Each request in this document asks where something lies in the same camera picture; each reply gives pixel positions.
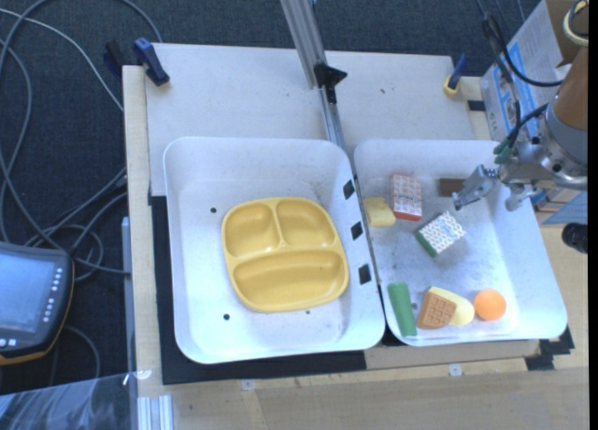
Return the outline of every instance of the orange fruit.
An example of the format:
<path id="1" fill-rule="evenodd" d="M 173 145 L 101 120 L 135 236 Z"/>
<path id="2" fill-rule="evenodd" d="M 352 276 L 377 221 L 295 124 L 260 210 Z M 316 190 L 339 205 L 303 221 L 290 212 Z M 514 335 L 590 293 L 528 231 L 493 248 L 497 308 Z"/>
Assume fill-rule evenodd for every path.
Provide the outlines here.
<path id="1" fill-rule="evenodd" d="M 474 298 L 474 309 L 480 319 L 496 321 L 505 315 L 506 300 L 498 291 L 484 289 L 479 291 Z"/>

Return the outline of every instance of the dark floor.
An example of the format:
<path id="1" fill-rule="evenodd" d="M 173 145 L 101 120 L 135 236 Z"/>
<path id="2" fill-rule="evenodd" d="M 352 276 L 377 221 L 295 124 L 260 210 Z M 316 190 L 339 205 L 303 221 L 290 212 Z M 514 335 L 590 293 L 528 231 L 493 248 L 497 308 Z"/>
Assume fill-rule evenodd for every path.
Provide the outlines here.
<path id="1" fill-rule="evenodd" d="M 165 42 L 292 48 L 278 0 L 130 0 L 155 22 Z M 506 37 L 520 26 L 539 0 L 480 0 L 502 24 Z M 45 228 L 94 195 L 124 167 L 122 114 L 101 87 L 74 46 L 55 33 L 26 23 L 9 36 L 16 19 L 38 0 L 0 0 L 0 37 L 13 37 L 10 47 L 21 58 L 33 86 L 32 117 L 11 172 L 17 195 L 35 222 Z M 466 53 L 469 75 L 480 75 L 492 61 L 481 32 L 476 0 L 319 0 L 316 16 L 327 50 L 449 55 Z M 103 64 L 108 41 L 116 40 L 125 57 L 135 39 L 159 37 L 122 0 L 49 0 L 31 14 L 74 39 L 91 57 L 118 97 L 121 86 Z M 22 72 L 7 58 L 0 74 L 0 146 L 4 159 L 13 155 L 27 109 Z M 120 190 L 93 204 L 73 224 L 87 225 Z M 25 244 L 35 234 L 14 198 L 3 191 L 6 236 Z M 102 264 L 122 268 L 121 220 L 125 200 L 109 207 L 93 226 L 104 249 Z M 78 229 L 64 229 L 63 245 Z M 96 240 L 86 239 L 77 256 L 86 258 Z M 78 275 L 87 269 L 78 266 Z M 122 276 L 95 272 L 75 288 L 69 326 L 84 332 L 101 357 L 101 375 L 126 371 Z M 0 393 L 38 388 L 50 383 L 84 380 L 95 374 L 89 345 L 65 331 L 58 353 L 28 364 L 0 369 Z"/>

